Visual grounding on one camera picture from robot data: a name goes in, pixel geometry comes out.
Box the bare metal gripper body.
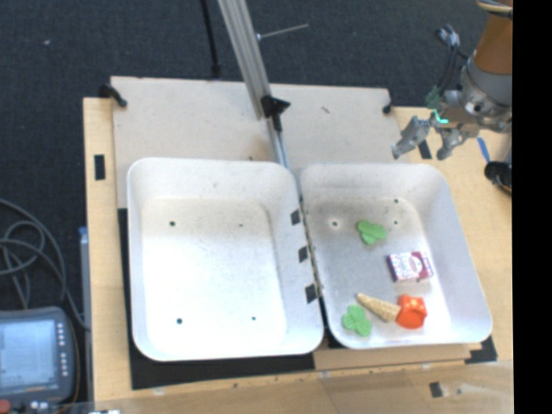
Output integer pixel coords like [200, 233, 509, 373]
[440, 88, 513, 139]

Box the purple and white carton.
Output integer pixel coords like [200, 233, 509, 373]
[386, 250, 436, 284]

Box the beige toy ice cream cone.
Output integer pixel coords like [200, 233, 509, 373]
[355, 292, 402, 323]

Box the green toy broccoli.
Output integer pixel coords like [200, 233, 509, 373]
[355, 219, 388, 247]
[342, 304, 373, 338]

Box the white plastic tray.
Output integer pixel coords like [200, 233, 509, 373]
[298, 161, 494, 351]
[126, 156, 326, 363]

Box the red toy with yellow stars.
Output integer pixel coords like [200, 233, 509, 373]
[394, 293, 429, 330]

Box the pale wooden board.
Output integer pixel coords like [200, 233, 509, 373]
[109, 75, 482, 372]

